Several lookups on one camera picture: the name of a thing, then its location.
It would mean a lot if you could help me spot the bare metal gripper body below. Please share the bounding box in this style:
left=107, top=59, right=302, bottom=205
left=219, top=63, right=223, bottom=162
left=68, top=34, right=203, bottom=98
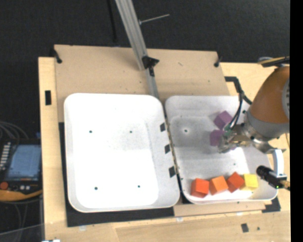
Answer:
left=218, top=124, right=275, bottom=154

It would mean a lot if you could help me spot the purple cube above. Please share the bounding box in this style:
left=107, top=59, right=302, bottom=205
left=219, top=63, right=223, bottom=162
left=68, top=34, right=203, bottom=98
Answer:
left=213, top=110, right=234, bottom=131
left=209, top=129, right=226, bottom=147

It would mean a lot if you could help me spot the red orange cube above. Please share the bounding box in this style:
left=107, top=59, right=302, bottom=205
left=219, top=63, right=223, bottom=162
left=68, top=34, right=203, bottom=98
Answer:
left=226, top=171, right=245, bottom=194
left=190, top=178, right=210, bottom=199

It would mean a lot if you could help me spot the yellow cube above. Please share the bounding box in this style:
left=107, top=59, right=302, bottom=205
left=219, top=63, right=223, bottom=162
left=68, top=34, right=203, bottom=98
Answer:
left=240, top=173, right=259, bottom=192

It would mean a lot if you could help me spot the white plastic tray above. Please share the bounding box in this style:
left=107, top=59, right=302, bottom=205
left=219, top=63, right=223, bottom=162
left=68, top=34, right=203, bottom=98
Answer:
left=63, top=92, right=181, bottom=213
left=164, top=95, right=279, bottom=205

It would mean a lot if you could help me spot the thin black and white rod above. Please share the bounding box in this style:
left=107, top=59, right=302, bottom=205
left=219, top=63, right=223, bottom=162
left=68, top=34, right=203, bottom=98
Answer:
left=164, top=112, right=182, bottom=184

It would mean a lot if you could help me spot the brown cardboard board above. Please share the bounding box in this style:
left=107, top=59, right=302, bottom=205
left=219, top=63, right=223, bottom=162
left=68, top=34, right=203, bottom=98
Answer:
left=53, top=44, right=267, bottom=218

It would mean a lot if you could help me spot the black cylinder on white bracket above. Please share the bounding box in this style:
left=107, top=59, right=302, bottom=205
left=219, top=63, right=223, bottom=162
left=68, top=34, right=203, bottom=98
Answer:
left=256, top=148, right=288, bottom=190

